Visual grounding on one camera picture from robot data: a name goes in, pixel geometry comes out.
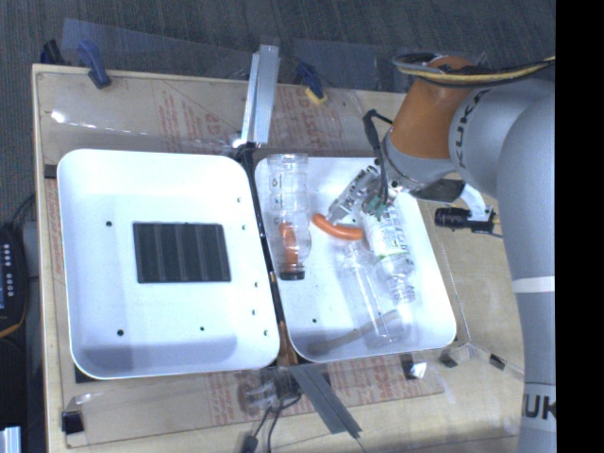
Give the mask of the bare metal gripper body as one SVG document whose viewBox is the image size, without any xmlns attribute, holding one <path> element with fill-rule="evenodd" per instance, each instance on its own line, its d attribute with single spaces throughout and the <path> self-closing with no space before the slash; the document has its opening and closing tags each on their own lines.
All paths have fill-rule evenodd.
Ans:
<svg viewBox="0 0 604 453">
<path fill-rule="evenodd" d="M 374 165 L 361 169 L 335 200 L 339 201 L 341 212 L 374 217 L 380 217 L 392 204 L 387 178 Z"/>
</svg>

